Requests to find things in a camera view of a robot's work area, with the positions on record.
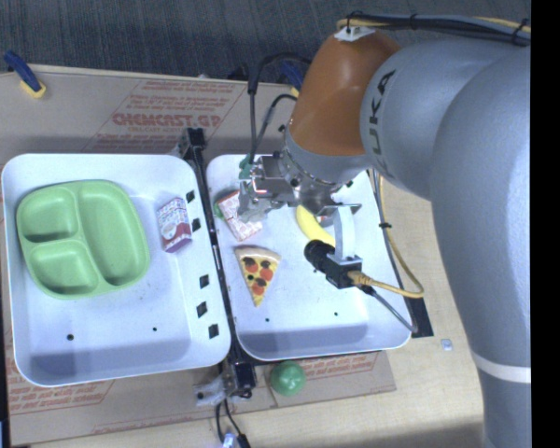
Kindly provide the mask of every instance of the yellow cable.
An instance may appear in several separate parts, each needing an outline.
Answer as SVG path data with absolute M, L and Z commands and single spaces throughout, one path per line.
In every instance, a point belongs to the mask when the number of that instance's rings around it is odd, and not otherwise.
M 350 279 L 353 281 L 353 284 L 355 284 L 356 286 L 374 286 L 385 288 L 390 292 L 395 292 L 403 297 L 408 297 L 410 299 L 421 299 L 424 294 L 423 290 L 421 292 L 409 292 L 408 290 L 403 290 L 398 287 L 390 286 L 389 284 L 386 284 L 384 282 L 379 282 L 375 279 L 372 279 L 368 275 L 365 275 L 361 271 L 350 271 L 346 273 L 346 275 L 350 277 Z
M 528 34 L 531 33 L 531 27 L 529 25 L 519 25 L 516 21 L 508 21 L 502 19 L 493 19 L 489 17 L 473 17 L 477 20 L 489 21 L 490 23 L 496 23 L 498 25 L 508 26 L 509 28 L 520 28 L 521 32 L 527 32 Z
M 381 209 L 382 209 L 382 214 L 384 215 L 384 220 L 387 220 L 387 217 L 385 215 L 385 206 L 384 206 L 384 178 L 381 177 L 381 176 L 380 176 L 380 205 L 381 205 Z M 392 231 L 390 230 L 389 227 L 385 228 L 385 235 L 388 239 L 388 243 L 390 244 L 390 247 L 392 247 L 392 252 L 394 252 L 394 255 L 399 260 L 400 266 L 402 267 L 404 272 L 406 272 L 406 274 L 409 276 L 411 281 L 415 284 L 415 286 L 419 290 L 418 292 L 407 292 L 407 293 L 408 294 L 421 294 L 420 296 L 416 296 L 416 298 L 422 297 L 425 290 L 423 289 L 422 284 L 414 276 L 413 271 L 411 271 L 411 269 L 409 269 L 409 266 L 404 261 L 404 257 L 400 254 L 399 248 L 397 247 L 396 243 L 394 242 L 394 239 L 392 238 Z

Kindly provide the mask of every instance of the black cable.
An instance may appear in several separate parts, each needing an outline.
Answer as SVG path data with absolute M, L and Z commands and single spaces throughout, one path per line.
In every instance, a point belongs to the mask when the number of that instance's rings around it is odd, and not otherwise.
M 346 17 L 346 32 L 348 34 L 351 33 L 351 19 L 356 15 L 363 15 L 363 12 L 361 10 L 354 10 L 348 14 L 348 17 Z
M 252 98 L 252 100 L 255 100 L 255 95 L 252 94 L 251 98 Z M 288 94 L 288 93 L 283 93 L 283 94 L 280 94 L 280 95 L 276 96 L 275 99 L 273 100 L 272 104 L 268 108 L 268 112 L 265 115 L 265 118 L 264 118 L 263 123 L 261 125 L 261 129 L 259 130 L 259 133 L 257 134 L 257 137 L 255 136 L 255 134 L 256 134 L 256 129 L 255 129 L 255 102 L 253 101 L 253 103 L 251 104 L 251 151 L 249 152 L 249 164 L 253 164 L 253 160 L 255 159 L 255 154 L 257 153 L 258 147 L 261 144 L 261 140 L 263 139 L 263 135 L 265 134 L 265 131 L 268 128 L 268 125 L 270 124 L 270 121 L 272 121 L 273 111 L 275 110 L 278 102 L 280 102 L 283 99 L 289 99 L 289 100 L 292 100 L 292 101 L 297 101 L 297 98 L 295 96 L 293 96 L 292 94 Z
M 220 408 L 222 407 L 222 402 L 216 405 L 216 427 L 217 427 L 217 437 L 220 439 L 220 443 L 224 442 L 224 435 L 222 435 L 222 428 L 220 427 Z
M 518 46 L 528 46 L 531 44 L 531 35 L 522 32 L 526 21 L 517 27 L 509 28 L 497 22 L 486 21 L 476 18 L 459 16 L 426 16 L 412 14 L 405 15 L 357 15 L 357 18 L 364 21 L 381 23 L 385 30 L 430 30 L 451 35 L 468 37 L 489 38 L 498 41 L 512 42 Z
M 386 299 L 384 299 L 384 297 L 378 294 L 377 290 L 375 290 L 372 286 L 359 286 L 358 288 L 367 295 L 371 295 L 377 301 L 381 302 L 385 306 L 385 308 L 388 309 L 392 313 L 392 315 L 397 318 L 399 322 L 411 333 L 416 333 L 419 330 L 414 322 L 413 325 L 409 324 L 409 322 L 407 322 L 407 320 Z
M 283 51 L 275 53 L 274 55 L 266 56 L 258 63 L 255 71 L 249 73 L 249 83 L 247 85 L 247 92 L 249 94 L 256 93 L 258 91 L 259 78 L 261 77 L 261 71 L 263 71 L 263 68 L 280 60 L 290 60 L 293 62 L 311 64 L 311 60 L 308 58 L 304 58 L 297 53 L 292 53 L 290 51 Z
M 224 408 L 226 409 L 226 415 L 231 420 L 232 426 L 236 430 L 236 433 L 239 434 L 239 435 L 242 435 L 243 433 L 241 432 L 241 429 L 238 427 L 238 425 L 236 424 L 236 422 L 232 418 L 231 410 L 228 408 L 228 399 L 224 399 Z

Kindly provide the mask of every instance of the green divided plate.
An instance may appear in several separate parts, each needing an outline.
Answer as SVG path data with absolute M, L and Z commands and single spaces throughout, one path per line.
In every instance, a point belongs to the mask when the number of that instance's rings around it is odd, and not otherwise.
M 130 286 L 149 267 L 147 238 L 133 202 L 110 181 L 48 186 L 26 195 L 17 232 L 35 283 L 58 299 Z

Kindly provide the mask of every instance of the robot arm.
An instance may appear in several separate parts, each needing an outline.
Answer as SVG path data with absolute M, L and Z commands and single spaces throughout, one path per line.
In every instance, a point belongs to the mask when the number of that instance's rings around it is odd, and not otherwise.
M 528 45 L 453 38 L 400 49 L 379 32 L 331 36 L 283 150 L 261 158 L 243 187 L 244 214 L 254 200 L 320 214 L 374 168 L 432 202 L 482 385 L 486 448 L 532 443 L 529 93 Z

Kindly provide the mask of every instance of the pepperoni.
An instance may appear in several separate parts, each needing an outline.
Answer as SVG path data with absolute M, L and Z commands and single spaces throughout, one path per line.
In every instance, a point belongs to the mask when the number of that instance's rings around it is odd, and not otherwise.
M 256 273 L 259 269 L 258 264 L 252 258 L 243 258 L 245 269 L 250 273 Z
M 261 278 L 270 282 L 273 277 L 273 272 L 272 269 L 261 269 L 261 271 L 259 271 L 259 275 L 261 275 Z
M 265 287 L 260 286 L 257 282 L 251 285 L 251 290 L 255 295 L 263 295 Z

